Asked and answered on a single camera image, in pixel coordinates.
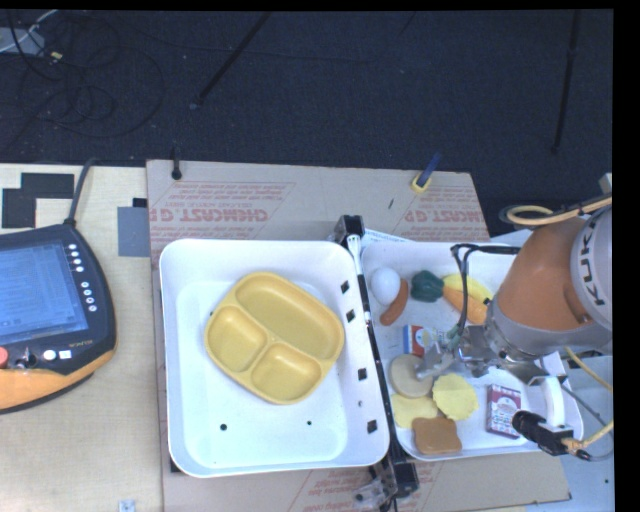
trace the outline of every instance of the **black floor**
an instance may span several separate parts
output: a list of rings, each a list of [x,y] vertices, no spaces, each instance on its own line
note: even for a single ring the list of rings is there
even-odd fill
[[[579,11],[573,53],[573,10],[262,15],[0,11],[0,161],[142,166],[175,147],[416,170],[440,152],[473,176],[492,235],[512,229],[503,207],[588,200],[612,171],[612,9]],[[43,16],[23,54],[2,51]]]

